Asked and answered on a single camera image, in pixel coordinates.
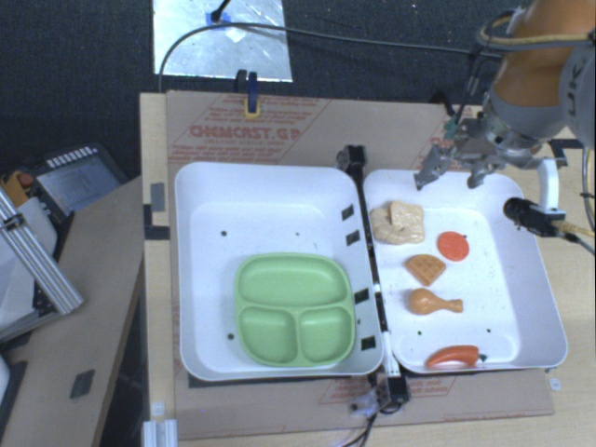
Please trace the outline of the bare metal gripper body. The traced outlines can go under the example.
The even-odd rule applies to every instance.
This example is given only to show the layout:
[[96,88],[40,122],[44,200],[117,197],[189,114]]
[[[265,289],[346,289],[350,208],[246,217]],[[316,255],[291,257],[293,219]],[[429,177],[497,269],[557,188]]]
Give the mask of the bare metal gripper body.
[[512,165],[526,169],[533,164],[543,141],[525,136],[498,118],[466,118],[447,131],[454,145],[453,158],[466,168],[496,169]]

